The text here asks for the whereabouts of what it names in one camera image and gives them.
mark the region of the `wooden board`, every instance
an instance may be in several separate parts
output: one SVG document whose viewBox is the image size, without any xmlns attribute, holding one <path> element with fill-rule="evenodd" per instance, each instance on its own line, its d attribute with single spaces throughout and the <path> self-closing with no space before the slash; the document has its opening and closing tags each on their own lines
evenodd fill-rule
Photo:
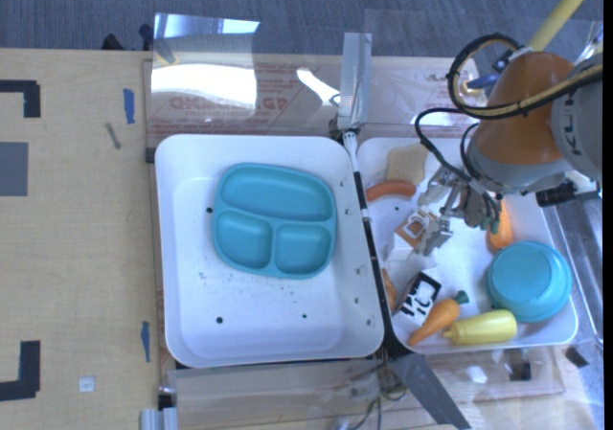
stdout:
<svg viewBox="0 0 613 430">
<path fill-rule="evenodd" d="M 3 427 L 138 428 L 139 412 L 157 405 L 148 56 L 0 51 L 0 79 L 35 79 L 42 112 L 24 119 L 22 96 L 0 93 L 0 141 L 29 148 L 28 195 L 0 196 L 0 382 L 17 378 L 21 341 L 41 346 L 40 391 L 0 401 Z M 93 392 L 79 390 L 86 376 Z"/>
</svg>

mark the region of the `orange toy sausage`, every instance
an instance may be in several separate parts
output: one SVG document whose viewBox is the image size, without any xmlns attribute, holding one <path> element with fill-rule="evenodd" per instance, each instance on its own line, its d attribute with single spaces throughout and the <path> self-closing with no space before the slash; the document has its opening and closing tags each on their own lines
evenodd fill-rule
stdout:
<svg viewBox="0 0 613 430">
<path fill-rule="evenodd" d="M 415 195 L 416 191 L 417 187 L 410 181 L 387 180 L 366 189 L 366 199 L 372 202 L 383 195 L 404 195 L 410 197 Z"/>
</svg>

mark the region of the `blue plate compartment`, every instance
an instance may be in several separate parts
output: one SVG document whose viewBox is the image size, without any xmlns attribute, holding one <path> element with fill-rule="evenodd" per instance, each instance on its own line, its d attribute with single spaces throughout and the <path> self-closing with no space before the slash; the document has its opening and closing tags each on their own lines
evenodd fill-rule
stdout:
<svg viewBox="0 0 613 430">
<path fill-rule="evenodd" d="M 238 270 L 307 279 L 329 264 L 335 239 L 334 196 L 312 174 L 242 163 L 217 184 L 214 247 Z"/>
</svg>

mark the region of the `toy carrot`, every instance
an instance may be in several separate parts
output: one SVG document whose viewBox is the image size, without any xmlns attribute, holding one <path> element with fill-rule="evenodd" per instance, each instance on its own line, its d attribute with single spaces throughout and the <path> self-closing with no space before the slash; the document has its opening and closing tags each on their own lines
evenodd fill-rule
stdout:
<svg viewBox="0 0 613 430">
<path fill-rule="evenodd" d="M 505 207 L 505 202 L 500 202 L 500 224 L 498 225 L 498 232 L 493 234 L 488 229 L 488 241 L 491 246 L 497 250 L 509 246 L 513 241 L 513 233 L 511 230 L 511 221 L 509 220 L 509 213 Z"/>
<path fill-rule="evenodd" d="M 460 315 L 460 304 L 467 302 L 468 296 L 463 290 L 460 290 L 456 297 L 443 299 L 433 305 L 423 325 L 409 337 L 409 345 L 416 345 L 421 340 L 451 325 Z"/>
<path fill-rule="evenodd" d="M 396 304 L 396 297 L 398 296 L 396 287 L 394 286 L 392 279 L 390 279 L 390 274 L 387 273 L 385 268 L 381 268 L 381 275 L 383 275 L 383 285 L 385 286 L 387 304 L 389 305 L 390 309 L 393 309 L 394 305 Z"/>
</svg>

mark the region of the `yellow bottle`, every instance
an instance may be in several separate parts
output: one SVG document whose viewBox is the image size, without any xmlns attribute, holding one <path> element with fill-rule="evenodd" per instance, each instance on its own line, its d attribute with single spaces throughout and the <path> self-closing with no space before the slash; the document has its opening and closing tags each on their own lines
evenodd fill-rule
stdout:
<svg viewBox="0 0 613 430">
<path fill-rule="evenodd" d="M 477 345 L 505 342 L 511 340 L 516 332 L 517 322 L 512 313 L 506 309 L 494 309 L 454 321 L 443 336 L 450 338 L 454 345 Z"/>
</svg>

